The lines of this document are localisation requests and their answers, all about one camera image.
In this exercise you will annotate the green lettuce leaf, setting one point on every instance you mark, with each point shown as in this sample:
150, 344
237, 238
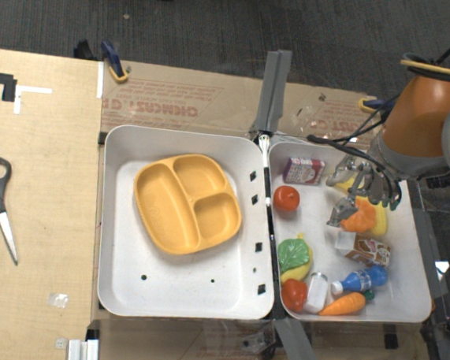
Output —
293, 254

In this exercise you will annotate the orange toy food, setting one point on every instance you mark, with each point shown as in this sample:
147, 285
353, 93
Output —
361, 220

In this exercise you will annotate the yellow banana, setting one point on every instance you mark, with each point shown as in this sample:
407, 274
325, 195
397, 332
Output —
381, 224

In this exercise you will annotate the orange carrot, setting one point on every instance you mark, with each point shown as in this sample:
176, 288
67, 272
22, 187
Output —
345, 304

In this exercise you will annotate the brown cardboard board red print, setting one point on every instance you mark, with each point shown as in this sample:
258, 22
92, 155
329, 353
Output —
216, 107

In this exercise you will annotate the yellow divided plate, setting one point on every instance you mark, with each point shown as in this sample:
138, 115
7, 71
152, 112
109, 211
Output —
187, 203

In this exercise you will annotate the blue and white bottle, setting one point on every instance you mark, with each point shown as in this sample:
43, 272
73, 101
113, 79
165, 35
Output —
362, 280

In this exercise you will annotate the white plastic tray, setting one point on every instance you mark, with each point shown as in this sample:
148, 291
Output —
183, 286
397, 279

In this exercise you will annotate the brown carton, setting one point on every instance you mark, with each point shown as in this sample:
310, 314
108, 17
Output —
370, 252

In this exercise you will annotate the red tomato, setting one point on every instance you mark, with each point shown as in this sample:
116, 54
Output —
285, 199

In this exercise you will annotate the purple carton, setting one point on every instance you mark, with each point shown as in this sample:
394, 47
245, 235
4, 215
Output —
303, 171

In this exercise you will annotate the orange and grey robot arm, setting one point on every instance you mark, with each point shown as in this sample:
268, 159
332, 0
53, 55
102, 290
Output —
417, 114

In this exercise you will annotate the yellow toy fruit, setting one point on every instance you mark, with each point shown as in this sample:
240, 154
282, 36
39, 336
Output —
299, 271

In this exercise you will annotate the clear plastic bottle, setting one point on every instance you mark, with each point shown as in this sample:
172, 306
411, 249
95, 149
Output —
317, 293

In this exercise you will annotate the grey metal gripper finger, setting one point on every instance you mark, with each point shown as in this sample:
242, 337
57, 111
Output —
340, 171
342, 211

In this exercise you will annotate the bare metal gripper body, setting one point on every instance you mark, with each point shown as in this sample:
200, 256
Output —
367, 181

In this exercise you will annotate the clear plastic cube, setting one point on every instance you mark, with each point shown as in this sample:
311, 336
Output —
345, 240

